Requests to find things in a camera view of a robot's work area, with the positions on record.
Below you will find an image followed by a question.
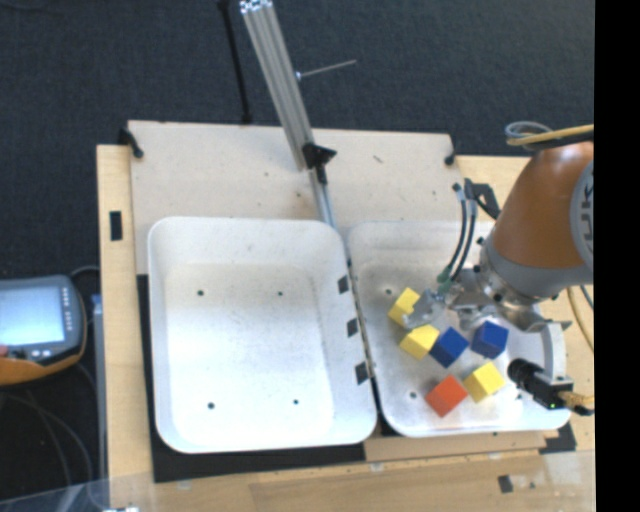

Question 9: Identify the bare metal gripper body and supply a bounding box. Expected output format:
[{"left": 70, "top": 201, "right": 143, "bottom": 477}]
[{"left": 443, "top": 268, "right": 547, "bottom": 332}]

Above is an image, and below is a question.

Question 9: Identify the yellow cube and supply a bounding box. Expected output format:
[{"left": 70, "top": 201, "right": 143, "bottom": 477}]
[
  {"left": 387, "top": 286, "right": 422, "bottom": 327},
  {"left": 398, "top": 323, "right": 441, "bottom": 362},
  {"left": 462, "top": 361, "right": 507, "bottom": 404}
]

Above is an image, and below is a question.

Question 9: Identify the blue cube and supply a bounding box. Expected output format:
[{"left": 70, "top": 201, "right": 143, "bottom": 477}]
[
  {"left": 429, "top": 326, "right": 471, "bottom": 369},
  {"left": 470, "top": 320, "right": 510, "bottom": 360}
]

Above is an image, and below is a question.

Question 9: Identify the orange cube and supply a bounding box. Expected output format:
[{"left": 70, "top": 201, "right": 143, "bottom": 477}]
[{"left": 425, "top": 374, "right": 470, "bottom": 419}]

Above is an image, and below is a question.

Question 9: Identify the white plastic tray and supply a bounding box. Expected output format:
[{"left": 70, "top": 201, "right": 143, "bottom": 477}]
[
  {"left": 345, "top": 219, "right": 574, "bottom": 439},
  {"left": 146, "top": 215, "right": 379, "bottom": 455}
]

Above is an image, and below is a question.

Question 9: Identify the pale flat board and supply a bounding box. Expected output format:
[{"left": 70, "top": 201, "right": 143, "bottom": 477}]
[{"left": 126, "top": 119, "right": 562, "bottom": 464}]

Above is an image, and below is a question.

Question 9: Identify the black cylinder on white bracket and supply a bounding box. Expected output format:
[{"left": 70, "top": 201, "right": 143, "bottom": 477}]
[{"left": 506, "top": 322, "right": 576, "bottom": 412}]

